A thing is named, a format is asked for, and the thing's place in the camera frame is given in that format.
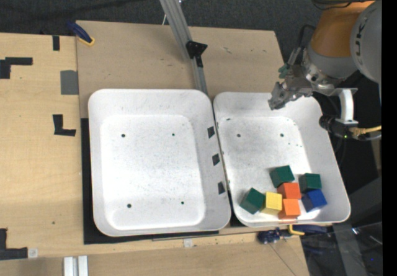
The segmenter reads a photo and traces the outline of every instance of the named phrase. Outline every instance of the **blue block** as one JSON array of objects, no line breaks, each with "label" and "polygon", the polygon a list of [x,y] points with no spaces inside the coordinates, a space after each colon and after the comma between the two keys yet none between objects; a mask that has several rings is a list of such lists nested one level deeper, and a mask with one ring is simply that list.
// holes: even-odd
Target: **blue block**
[{"label": "blue block", "polygon": [[327,205],[327,200],[325,199],[323,192],[320,189],[316,189],[307,192],[302,197],[302,203],[306,209],[306,212],[310,212]]}]

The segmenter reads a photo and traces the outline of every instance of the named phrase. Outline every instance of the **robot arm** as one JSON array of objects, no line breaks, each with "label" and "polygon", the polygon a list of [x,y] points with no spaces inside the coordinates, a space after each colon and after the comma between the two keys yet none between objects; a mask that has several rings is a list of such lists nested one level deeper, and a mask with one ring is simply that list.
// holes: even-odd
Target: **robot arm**
[{"label": "robot arm", "polygon": [[312,1],[326,8],[317,28],[312,28],[314,33],[308,46],[297,46],[279,70],[284,81],[276,82],[269,106],[281,109],[289,101],[311,96],[313,92],[339,96],[341,117],[322,117],[320,125],[337,136],[357,138],[363,132],[353,119],[352,94],[356,89],[338,86],[360,70],[379,84],[381,97],[381,0]]}]

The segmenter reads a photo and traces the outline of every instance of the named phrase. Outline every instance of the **plastic tray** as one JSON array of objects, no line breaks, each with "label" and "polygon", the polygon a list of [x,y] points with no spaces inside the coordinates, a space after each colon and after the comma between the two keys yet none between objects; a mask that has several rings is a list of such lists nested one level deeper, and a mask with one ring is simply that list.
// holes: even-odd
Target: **plastic tray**
[{"label": "plastic tray", "polygon": [[89,99],[94,221],[109,236],[213,231],[230,220],[210,99],[103,89]]},{"label": "plastic tray", "polygon": [[[350,215],[350,203],[337,166],[328,133],[319,126],[321,107],[312,97],[271,110],[269,93],[225,92],[214,100],[215,119],[234,212],[241,223],[266,227],[299,223],[336,223]],[[252,215],[239,206],[254,187],[276,192],[269,172],[289,164],[295,181],[306,172],[321,175],[328,204],[309,213],[301,201],[296,220],[277,215]]]}]

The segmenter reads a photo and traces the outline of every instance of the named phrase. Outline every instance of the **orange block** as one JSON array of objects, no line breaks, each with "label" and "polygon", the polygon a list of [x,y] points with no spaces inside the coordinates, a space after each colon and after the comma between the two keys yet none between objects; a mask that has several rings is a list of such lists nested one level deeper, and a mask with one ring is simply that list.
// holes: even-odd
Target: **orange block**
[{"label": "orange block", "polygon": [[300,207],[297,199],[283,199],[283,210],[279,212],[280,220],[293,220],[300,216]]},{"label": "orange block", "polygon": [[277,188],[277,193],[281,194],[284,199],[301,199],[299,183],[297,182],[284,182]]}]

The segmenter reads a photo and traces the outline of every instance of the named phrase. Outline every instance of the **block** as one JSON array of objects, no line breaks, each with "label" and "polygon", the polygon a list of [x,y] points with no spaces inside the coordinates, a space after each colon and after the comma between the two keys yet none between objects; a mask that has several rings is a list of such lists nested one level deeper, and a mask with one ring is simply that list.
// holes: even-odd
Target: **block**
[{"label": "block", "polygon": [[277,215],[283,208],[283,196],[275,192],[266,192],[262,213]]},{"label": "block", "polygon": [[302,197],[303,206],[306,209],[306,212],[310,212],[313,210],[317,210],[323,208],[327,205],[327,200],[323,192],[320,189],[308,191]]},{"label": "block", "polygon": [[279,187],[284,182],[292,182],[295,180],[290,166],[277,167],[270,172],[270,178],[275,188]]},{"label": "block", "polygon": [[284,199],[301,199],[299,184],[297,182],[284,182],[277,188],[277,193],[281,194]]},{"label": "block", "polygon": [[250,214],[255,214],[262,208],[264,200],[265,196],[262,193],[251,188],[240,203],[240,207]]},{"label": "block", "polygon": [[303,174],[299,177],[299,186],[301,193],[321,189],[321,178],[319,174]]},{"label": "block", "polygon": [[279,219],[294,220],[300,216],[298,199],[283,199],[283,209],[279,212]]}]

